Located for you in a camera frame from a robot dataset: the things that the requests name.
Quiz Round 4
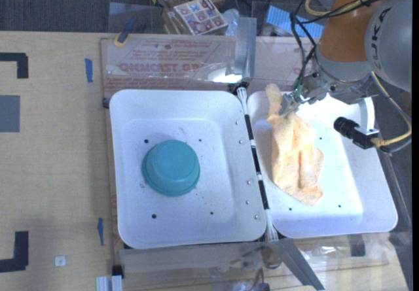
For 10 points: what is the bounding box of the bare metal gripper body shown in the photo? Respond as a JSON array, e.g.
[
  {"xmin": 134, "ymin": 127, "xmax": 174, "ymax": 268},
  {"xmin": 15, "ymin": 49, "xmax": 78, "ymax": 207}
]
[{"xmin": 293, "ymin": 69, "xmax": 381, "ymax": 107}]

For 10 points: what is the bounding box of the yellow cloth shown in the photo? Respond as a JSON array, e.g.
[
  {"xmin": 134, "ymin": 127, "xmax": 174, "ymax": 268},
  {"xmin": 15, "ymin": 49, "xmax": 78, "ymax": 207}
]
[{"xmin": 264, "ymin": 82, "xmax": 325, "ymax": 207}]

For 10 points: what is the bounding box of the white plastic tray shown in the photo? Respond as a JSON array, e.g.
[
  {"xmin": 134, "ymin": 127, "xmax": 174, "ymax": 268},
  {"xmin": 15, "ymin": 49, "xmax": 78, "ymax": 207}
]
[
  {"xmin": 109, "ymin": 88, "xmax": 268, "ymax": 250},
  {"xmin": 247, "ymin": 90, "xmax": 399, "ymax": 240}
]

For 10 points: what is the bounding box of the brown cardboard board red print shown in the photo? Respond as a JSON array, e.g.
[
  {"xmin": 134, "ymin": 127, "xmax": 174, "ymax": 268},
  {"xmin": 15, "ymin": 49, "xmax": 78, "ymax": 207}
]
[{"xmin": 100, "ymin": 37, "xmax": 391, "ymax": 279}]

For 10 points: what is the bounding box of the teal bowl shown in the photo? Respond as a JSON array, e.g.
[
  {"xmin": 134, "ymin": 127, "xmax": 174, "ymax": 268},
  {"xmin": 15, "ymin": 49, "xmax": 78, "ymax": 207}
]
[{"xmin": 141, "ymin": 139, "xmax": 202, "ymax": 197}]

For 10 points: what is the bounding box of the black cylinder on white bracket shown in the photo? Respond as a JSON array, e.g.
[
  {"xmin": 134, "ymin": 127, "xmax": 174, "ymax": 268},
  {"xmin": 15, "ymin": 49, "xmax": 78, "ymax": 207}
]
[{"xmin": 333, "ymin": 96, "xmax": 381, "ymax": 150}]

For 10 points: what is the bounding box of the black block with thin wires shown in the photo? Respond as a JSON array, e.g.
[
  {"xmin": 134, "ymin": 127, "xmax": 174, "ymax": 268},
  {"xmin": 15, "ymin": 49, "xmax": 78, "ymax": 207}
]
[{"xmin": 230, "ymin": 77, "xmax": 252, "ymax": 94}]

